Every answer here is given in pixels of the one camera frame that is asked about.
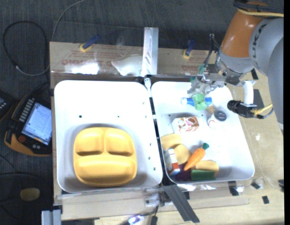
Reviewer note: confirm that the orange carrot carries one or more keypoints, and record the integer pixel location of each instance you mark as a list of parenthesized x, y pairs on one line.
[(195, 158)]

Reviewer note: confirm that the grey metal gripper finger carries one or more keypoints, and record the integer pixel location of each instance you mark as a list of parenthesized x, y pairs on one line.
[(210, 89), (193, 88)]

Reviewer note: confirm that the white and orange can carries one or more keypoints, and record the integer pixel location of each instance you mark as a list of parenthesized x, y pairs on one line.
[(172, 162)]

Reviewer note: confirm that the brown cardboard board, red print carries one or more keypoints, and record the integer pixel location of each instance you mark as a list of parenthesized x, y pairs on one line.
[(72, 60)]

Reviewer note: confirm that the purple grapes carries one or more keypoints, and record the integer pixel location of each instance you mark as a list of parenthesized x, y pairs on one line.
[(182, 174)]

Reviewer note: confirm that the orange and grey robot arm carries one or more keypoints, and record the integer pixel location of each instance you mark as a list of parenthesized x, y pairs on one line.
[(264, 46)]

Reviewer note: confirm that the small brown biscuit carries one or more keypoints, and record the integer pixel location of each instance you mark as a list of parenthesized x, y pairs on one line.
[(210, 108)]

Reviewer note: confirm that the yellow divided plate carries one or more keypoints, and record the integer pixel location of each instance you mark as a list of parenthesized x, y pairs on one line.
[(105, 157)]

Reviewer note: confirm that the white carton with orange print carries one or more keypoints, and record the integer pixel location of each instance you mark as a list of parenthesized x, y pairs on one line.
[(187, 124)]

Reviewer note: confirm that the yellow oval object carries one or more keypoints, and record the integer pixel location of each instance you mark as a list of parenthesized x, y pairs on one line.
[(30, 194)]

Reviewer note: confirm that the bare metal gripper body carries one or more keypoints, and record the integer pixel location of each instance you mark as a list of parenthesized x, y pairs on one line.
[(216, 77)]

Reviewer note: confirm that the blue bottle with white cap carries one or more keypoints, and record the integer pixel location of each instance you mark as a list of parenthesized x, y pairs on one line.
[(186, 101)]

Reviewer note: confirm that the yellow bread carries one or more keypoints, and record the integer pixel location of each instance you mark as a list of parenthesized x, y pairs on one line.
[(170, 140), (207, 165), (182, 154)]

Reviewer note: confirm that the white can with grey lid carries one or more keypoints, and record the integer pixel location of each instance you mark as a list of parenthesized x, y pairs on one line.
[(216, 119)]

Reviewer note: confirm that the green cube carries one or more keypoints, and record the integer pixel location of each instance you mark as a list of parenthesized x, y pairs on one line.
[(202, 175)]

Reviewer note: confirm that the white plastic tray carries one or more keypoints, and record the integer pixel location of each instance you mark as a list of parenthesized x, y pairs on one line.
[(100, 102), (229, 139)]

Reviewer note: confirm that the green toy block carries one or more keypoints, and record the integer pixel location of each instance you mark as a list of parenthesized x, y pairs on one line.
[(199, 101)]

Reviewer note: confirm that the black cylinder on white bracket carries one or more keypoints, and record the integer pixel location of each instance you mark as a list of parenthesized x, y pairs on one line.
[(240, 107)]

